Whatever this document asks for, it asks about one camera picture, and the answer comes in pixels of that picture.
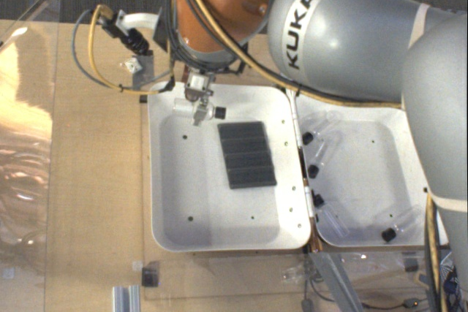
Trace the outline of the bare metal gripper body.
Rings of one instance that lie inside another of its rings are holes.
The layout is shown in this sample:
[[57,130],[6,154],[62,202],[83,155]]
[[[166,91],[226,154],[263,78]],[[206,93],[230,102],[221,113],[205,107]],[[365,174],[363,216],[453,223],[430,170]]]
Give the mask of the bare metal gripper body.
[[184,96],[189,102],[209,100],[213,95],[211,84],[215,81],[213,72],[190,70],[184,84]]

